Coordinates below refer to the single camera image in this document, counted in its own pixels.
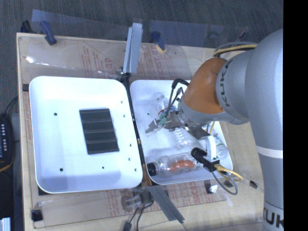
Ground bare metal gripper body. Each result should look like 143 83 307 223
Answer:
163 110 191 130

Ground white plastic tray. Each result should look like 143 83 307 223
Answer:
129 79 233 186
28 75 144 194

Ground clear bottle with black cap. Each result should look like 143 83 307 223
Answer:
147 153 203 178

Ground orange sausage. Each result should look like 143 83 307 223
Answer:
167 160 196 173

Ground black ridged rectangular block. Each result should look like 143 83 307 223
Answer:
79 107 120 155

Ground brown cardboard board, red print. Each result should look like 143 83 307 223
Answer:
18 36 241 229

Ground black cylinder on white bracket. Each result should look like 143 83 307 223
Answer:
191 134 220 173

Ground black block with thin wires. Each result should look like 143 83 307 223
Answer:
138 189 154 203

